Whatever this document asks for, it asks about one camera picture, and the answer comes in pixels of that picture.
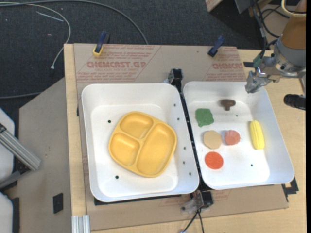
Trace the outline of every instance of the white cable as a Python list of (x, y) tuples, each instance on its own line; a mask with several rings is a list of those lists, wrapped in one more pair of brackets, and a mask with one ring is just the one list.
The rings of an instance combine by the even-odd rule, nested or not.
[(285, 0), (282, 0), (281, 7), (283, 11), (290, 17), (306, 17), (307, 16), (307, 13), (295, 13), (295, 12), (291, 12), (288, 9), (286, 9)]
[[(5, 4), (19, 4), (18, 2), (0, 2), (0, 4), (4, 4), (4, 3), (5, 3)], [(52, 12), (58, 14), (58, 15), (67, 23), (67, 25), (68, 25), (69, 34), (68, 34), (68, 37), (67, 37), (67, 40), (66, 40), (65, 44), (69, 42), (69, 39), (70, 39), (70, 37), (71, 37), (71, 26), (70, 26), (69, 22), (67, 21), (67, 19), (66, 19), (62, 14), (60, 14), (59, 12), (57, 12), (57, 11), (55, 11), (55, 10), (53, 10), (53, 9), (50, 9), (50, 8), (48, 8), (48, 7), (45, 7), (45, 6), (42, 6), (42, 5), (28, 4), (28, 6), (40, 7), (40, 8), (43, 8), (43, 9), (46, 9), (46, 10), (50, 10), (50, 11), (52, 11)], [(58, 52), (57, 56), (55, 57), (55, 59), (54, 59), (52, 65), (51, 65), (51, 69), (53, 69), (53, 70), (55, 69), (55, 67), (54, 67), (55, 62), (56, 62), (56, 60), (58, 59), (58, 57), (59, 57), (59, 55), (61, 54), (61, 52), (63, 51), (63, 49), (64, 49), (64, 47), (62, 47), (61, 50)]]

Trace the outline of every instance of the wooden table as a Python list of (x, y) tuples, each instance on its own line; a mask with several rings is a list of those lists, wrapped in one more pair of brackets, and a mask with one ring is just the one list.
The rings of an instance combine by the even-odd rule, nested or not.
[[(257, 50), (238, 50), (241, 61), (251, 62), (258, 54)], [(69, 138), (69, 169), (72, 216), (83, 216), (86, 211), (86, 194), (80, 142), (80, 124), (77, 117), (77, 89), (75, 78), (75, 60), (72, 44), (64, 47), (65, 79), (67, 96), (67, 119)], [(247, 75), (249, 68), (244, 68)], [(203, 219), (205, 231), (209, 233), (303, 233), (306, 230), (306, 144), (305, 111), (286, 106), (283, 98), (286, 94), (302, 94), (298, 79), (282, 79), (279, 83), (266, 86), (276, 119), (282, 132), (290, 158), (295, 169), (295, 178), (299, 187), (296, 195), (289, 196), (289, 208), (230, 216), (209, 217)], [(96, 231), (98, 233), (177, 233), (188, 221), (175, 221), (144, 226)], [(200, 233), (201, 225), (195, 220), (188, 233)]]

